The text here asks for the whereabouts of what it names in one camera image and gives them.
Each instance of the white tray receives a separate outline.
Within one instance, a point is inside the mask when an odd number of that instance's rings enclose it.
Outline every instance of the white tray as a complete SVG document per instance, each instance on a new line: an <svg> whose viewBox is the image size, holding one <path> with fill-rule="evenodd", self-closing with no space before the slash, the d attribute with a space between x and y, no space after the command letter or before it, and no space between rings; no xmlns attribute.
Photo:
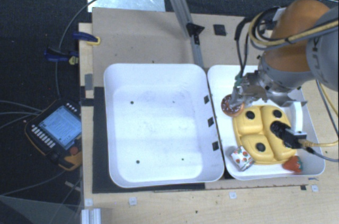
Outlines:
<svg viewBox="0 0 339 224"><path fill-rule="evenodd" d="M246 66L244 74L248 72L254 72L256 69L257 66ZM220 140L225 154L225 164L230 175L238 180L253 180L273 177L303 175L309 176L321 174L325 169L325 161L315 155L309 154L302 149L299 149L297 152L297 155L300 156L304 167L304 170L299 174L283 169L281 164L253 165L243 172L238 169L230 157L230 154L238 147L233 131L232 118L226 116L223 113L220 104L221 100L226 95L231 94L235 82L234 78L239 73L239 70L239 66L216 65L211 67L208 71L208 82L210 85L213 105L217 117ZM305 100L301 90L294 90L289 95L292 99L297 101ZM265 103L259 100L253 104L263 105ZM272 101L268 101L266 104L276 105ZM293 105L292 107L283 107L281 109L289 117L292 128L295 130L307 132L308 140L312 142L318 142L306 105L303 107L301 107L301 105L299 107L298 105ZM318 153L321 153L320 148L314 149Z"/></svg>
<svg viewBox="0 0 339 224"><path fill-rule="evenodd" d="M207 77L200 67L114 64L104 73L104 87L115 184L200 183L223 175Z"/></svg>

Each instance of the black mat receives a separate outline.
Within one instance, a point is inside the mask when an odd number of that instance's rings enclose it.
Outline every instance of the black mat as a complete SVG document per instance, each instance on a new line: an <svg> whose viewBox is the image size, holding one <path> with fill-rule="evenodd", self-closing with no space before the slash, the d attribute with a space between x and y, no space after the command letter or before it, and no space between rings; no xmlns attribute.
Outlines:
<svg viewBox="0 0 339 224"><path fill-rule="evenodd" d="M201 190L205 186L198 184L175 184L166 186L139 187L124 189L110 178L108 166L108 146L106 130L105 95L103 87L94 89L94 136L93 136L93 193L115 193L164 190Z"/></svg>

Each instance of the metal bracket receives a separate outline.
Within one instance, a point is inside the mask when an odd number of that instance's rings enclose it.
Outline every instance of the metal bracket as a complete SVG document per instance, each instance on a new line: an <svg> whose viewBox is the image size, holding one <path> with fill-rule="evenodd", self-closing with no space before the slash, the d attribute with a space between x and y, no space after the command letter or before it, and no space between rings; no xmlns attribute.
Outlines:
<svg viewBox="0 0 339 224"><path fill-rule="evenodd" d="M186 25L187 32L189 33L190 37L194 37L194 43L197 45L200 45L200 40L199 40L199 34L202 32L202 30L205 29L205 27L194 24L194 23L188 23Z"/></svg>

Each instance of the red object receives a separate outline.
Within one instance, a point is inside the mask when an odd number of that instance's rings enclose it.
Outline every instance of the red object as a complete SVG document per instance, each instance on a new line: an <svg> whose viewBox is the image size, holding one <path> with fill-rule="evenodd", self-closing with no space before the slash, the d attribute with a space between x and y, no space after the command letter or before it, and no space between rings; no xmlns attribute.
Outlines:
<svg viewBox="0 0 339 224"><path fill-rule="evenodd" d="M71 149L69 149L69 152L72 155L76 155L79 152L79 149L77 147L71 147Z"/></svg>
<svg viewBox="0 0 339 224"><path fill-rule="evenodd" d="M299 156L294 155L282 167L289 171L302 172L302 161Z"/></svg>

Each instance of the blue clamp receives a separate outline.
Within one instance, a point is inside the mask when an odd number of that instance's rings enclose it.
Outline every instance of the blue clamp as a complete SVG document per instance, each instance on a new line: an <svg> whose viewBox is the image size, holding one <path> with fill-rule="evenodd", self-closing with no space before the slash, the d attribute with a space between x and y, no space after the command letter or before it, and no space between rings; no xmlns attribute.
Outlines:
<svg viewBox="0 0 339 224"><path fill-rule="evenodd" d="M89 45L99 45L100 38L85 32L73 32L72 37L75 40L85 40Z"/></svg>
<svg viewBox="0 0 339 224"><path fill-rule="evenodd" d="M79 57L79 53L76 51L70 51L68 53L65 53L50 47L47 47L43 54L44 57L50 62L68 61L72 65L76 64L76 61Z"/></svg>

